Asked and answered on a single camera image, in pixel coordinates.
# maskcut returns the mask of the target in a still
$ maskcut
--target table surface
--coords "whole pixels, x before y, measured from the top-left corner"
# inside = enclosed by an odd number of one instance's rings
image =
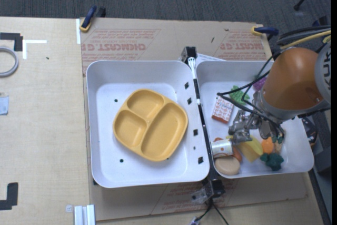
[[[0,17],[0,32],[47,40],[47,44],[28,44],[27,59],[18,52],[18,70],[0,78],[0,93],[9,96],[8,115],[0,116],[0,200],[6,198],[8,183],[19,185],[18,205],[0,211],[1,224],[73,224],[67,206],[90,204],[82,56],[75,21]],[[307,190],[303,199],[227,207],[220,212],[229,224],[323,224],[308,173],[303,173],[303,179]],[[100,224],[189,224],[203,212]],[[224,221],[212,209],[202,224]]]

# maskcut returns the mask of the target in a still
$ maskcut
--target yellow divided plate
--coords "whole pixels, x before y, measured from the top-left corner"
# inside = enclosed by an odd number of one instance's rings
[[[125,147],[151,161],[169,158],[187,128],[187,114],[176,102],[150,89],[133,92],[113,122]]]

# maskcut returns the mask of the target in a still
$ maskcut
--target beige round toy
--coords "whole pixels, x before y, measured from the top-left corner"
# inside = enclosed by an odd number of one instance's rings
[[[220,173],[226,175],[238,174],[240,170],[240,162],[231,155],[215,159],[214,165]]]

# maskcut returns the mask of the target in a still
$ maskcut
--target white plastic tray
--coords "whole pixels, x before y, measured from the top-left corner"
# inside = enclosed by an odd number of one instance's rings
[[[228,124],[212,119],[216,94],[230,91],[234,85],[240,87],[250,83],[255,79],[264,63],[260,61],[205,61],[197,66],[196,76],[210,142],[213,142],[216,137],[223,138],[228,135],[229,125],[232,124],[237,113],[237,108],[234,107]],[[265,71],[268,71],[271,65],[272,63],[267,66]],[[248,92],[250,101],[253,99],[253,93],[254,90],[251,88]],[[286,132],[281,152],[281,156],[284,159],[281,164],[282,169],[272,171],[260,159],[250,163],[243,157],[241,168],[237,175],[219,174],[225,178],[243,178],[311,170],[314,165],[314,157],[302,121],[295,118],[294,120],[285,121],[281,126]],[[252,130],[251,135],[255,136],[259,141],[262,140],[258,130]]]
[[[192,73],[186,64],[179,61],[97,61],[88,67],[86,76],[92,175],[99,185],[118,188],[194,182],[208,175],[210,163]],[[189,123],[184,138],[167,160],[149,161],[123,146],[113,134],[116,113],[138,89],[159,92],[177,102],[187,113]]]

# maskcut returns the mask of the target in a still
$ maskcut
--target gray ring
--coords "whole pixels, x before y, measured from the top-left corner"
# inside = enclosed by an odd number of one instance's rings
[[[16,53],[12,49],[9,49],[7,47],[0,47],[0,52],[9,53],[15,59],[14,66],[9,71],[0,72],[0,77],[8,77],[8,76],[12,75],[16,71],[16,69],[17,69],[17,67],[19,65],[19,58],[17,57]]]

